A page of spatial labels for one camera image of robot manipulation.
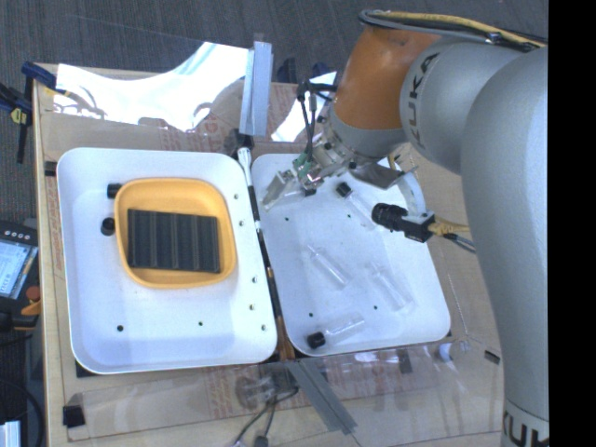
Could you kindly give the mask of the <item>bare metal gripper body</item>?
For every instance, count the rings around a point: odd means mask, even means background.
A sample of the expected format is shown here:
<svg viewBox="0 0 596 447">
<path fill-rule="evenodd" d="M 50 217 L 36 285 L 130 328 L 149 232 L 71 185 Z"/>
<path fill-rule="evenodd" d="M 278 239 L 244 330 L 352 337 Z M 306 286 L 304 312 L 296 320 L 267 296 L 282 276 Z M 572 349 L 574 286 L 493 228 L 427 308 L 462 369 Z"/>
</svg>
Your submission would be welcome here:
<svg viewBox="0 0 596 447">
<path fill-rule="evenodd" d="M 297 157 L 297 180 L 304 189 L 318 189 L 329 177 L 356 167 L 356 155 L 335 134 L 322 134 Z"/>
</svg>

